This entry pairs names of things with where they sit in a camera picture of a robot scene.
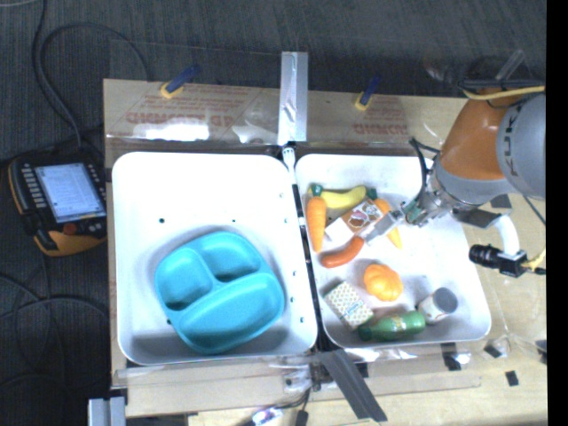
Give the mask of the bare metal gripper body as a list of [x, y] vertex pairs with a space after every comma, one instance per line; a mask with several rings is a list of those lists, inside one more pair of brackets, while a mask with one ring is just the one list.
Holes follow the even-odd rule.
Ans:
[[428, 178], [412, 200], [401, 203], [401, 209], [408, 224], [424, 226], [449, 213], [457, 203], [437, 178]]

